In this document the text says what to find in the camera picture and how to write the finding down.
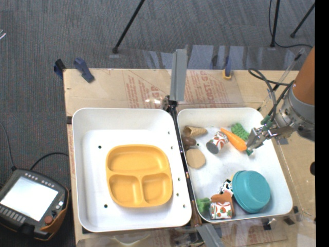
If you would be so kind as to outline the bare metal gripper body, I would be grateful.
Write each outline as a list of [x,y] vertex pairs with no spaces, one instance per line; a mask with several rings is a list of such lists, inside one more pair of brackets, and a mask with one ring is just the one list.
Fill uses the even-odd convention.
[[288,138],[293,132],[300,137],[315,140],[315,106],[301,101],[285,101],[276,114],[270,114],[257,128],[258,135],[267,139]]

